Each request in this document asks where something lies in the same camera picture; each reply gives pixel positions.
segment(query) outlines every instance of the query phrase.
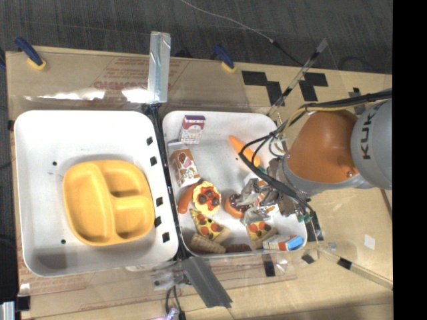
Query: pizza slice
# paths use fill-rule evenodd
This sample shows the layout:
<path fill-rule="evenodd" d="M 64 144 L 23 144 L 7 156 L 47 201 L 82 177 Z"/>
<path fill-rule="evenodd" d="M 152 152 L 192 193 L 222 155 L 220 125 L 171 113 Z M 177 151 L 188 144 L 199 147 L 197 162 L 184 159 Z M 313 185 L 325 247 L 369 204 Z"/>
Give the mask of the pizza slice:
<path fill-rule="evenodd" d="M 275 227 L 268 225 L 265 221 L 257 221 L 246 225 L 246 231 L 253 249 L 261 249 L 263 241 L 278 233 Z"/>
<path fill-rule="evenodd" d="M 230 234 L 230 229 L 218 224 L 213 219 L 206 217 L 199 211 L 190 209 L 197 232 L 215 243 L 222 243 Z"/>

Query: hole in tray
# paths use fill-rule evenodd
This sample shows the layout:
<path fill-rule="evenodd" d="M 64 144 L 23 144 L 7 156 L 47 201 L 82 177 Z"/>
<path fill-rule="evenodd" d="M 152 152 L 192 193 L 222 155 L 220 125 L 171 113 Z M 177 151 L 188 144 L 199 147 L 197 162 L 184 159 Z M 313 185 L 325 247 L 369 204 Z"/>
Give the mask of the hole in tray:
<path fill-rule="evenodd" d="M 154 219 L 154 227 L 158 227 L 161 224 L 161 217 Z"/>
<path fill-rule="evenodd" d="M 167 242 L 167 241 L 170 240 L 168 232 L 165 232 L 162 236 L 163 236 L 163 243 L 165 243 L 165 242 Z"/>

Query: yellow divided plate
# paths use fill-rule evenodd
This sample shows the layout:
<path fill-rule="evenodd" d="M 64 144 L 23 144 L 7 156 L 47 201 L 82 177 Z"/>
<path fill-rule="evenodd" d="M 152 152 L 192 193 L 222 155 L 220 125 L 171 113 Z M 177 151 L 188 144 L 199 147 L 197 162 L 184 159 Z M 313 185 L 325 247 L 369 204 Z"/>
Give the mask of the yellow divided plate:
<path fill-rule="evenodd" d="M 133 241 L 154 226 L 154 204 L 147 179 L 127 161 L 74 165 L 64 176 L 63 196 L 74 235 L 88 245 Z"/>

